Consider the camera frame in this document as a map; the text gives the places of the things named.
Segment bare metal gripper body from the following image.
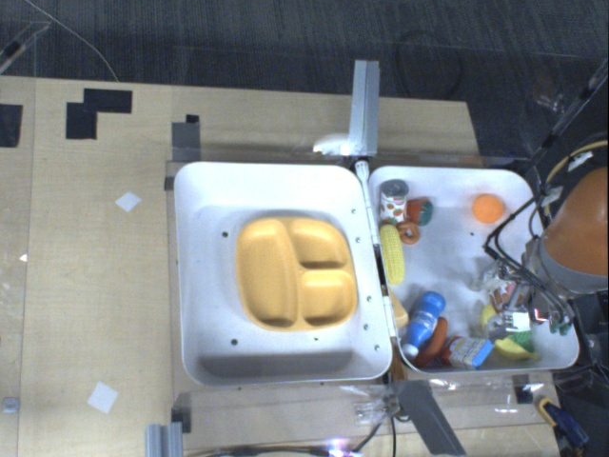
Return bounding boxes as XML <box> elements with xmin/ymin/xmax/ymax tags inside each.
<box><xmin>494</xmin><ymin>298</ymin><xmax>537</xmax><ymax>335</ymax></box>

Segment green toy vegetable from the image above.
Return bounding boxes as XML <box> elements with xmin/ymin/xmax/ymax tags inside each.
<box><xmin>505</xmin><ymin>329</ymin><xmax>535</xmax><ymax>352</ymax></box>

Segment yellow lemon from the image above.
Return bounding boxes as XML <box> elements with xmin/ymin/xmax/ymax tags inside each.
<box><xmin>480</xmin><ymin>303</ymin><xmax>500</xmax><ymax>331</ymax></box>

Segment white and brown packet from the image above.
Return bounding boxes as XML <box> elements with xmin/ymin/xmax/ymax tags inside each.
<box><xmin>488</xmin><ymin>277</ymin><xmax>519</xmax><ymax>311</ymax></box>

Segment yellow banana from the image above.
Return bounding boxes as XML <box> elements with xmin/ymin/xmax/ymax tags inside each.
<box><xmin>494</xmin><ymin>337</ymin><xmax>541</xmax><ymax>363</ymax></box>

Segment blue and white carton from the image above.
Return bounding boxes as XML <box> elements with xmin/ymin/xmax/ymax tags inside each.
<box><xmin>440</xmin><ymin>335</ymin><xmax>496</xmax><ymax>370</ymax></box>

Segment red sausage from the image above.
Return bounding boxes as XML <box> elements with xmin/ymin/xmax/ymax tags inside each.
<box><xmin>412</xmin><ymin>316</ymin><xmax>450</xmax><ymax>368</ymax></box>

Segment white plastic tray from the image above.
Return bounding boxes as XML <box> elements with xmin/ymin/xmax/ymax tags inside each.
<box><xmin>173</xmin><ymin>161</ymin><xmax>394</xmax><ymax>387</ymax></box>
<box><xmin>368</xmin><ymin>166</ymin><xmax>580</xmax><ymax>375</ymax></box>

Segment blue bottle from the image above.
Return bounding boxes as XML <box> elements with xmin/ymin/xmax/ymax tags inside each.
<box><xmin>401</xmin><ymin>290</ymin><xmax>447</xmax><ymax>358</ymax></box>

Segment orange ball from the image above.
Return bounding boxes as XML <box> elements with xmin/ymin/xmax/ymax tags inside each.
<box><xmin>471</xmin><ymin>193</ymin><xmax>506</xmax><ymax>225</ymax></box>

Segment yellow bread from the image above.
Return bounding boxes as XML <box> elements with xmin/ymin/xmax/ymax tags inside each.
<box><xmin>388</xmin><ymin>292</ymin><xmax>410</xmax><ymax>329</ymax></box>

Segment brown doughnut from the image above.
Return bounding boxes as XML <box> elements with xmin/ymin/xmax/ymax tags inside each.
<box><xmin>396</xmin><ymin>221</ymin><xmax>422</xmax><ymax>246</ymax></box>

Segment yellow corn cob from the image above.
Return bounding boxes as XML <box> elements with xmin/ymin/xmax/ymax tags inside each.
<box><xmin>379</xmin><ymin>223</ymin><xmax>407</xmax><ymax>286</ymax></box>

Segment red strawberry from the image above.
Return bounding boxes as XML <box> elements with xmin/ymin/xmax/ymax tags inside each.
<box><xmin>406</xmin><ymin>198</ymin><xmax>435</xmax><ymax>229</ymax></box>

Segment white can with orange print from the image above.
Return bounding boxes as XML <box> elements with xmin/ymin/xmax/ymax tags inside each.
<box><xmin>379</xmin><ymin>179</ymin><xmax>410</xmax><ymax>226</ymax></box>

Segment yellow divided plate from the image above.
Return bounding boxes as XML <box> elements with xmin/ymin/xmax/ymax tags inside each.
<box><xmin>235</xmin><ymin>216</ymin><xmax>359</xmax><ymax>332</ymax></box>

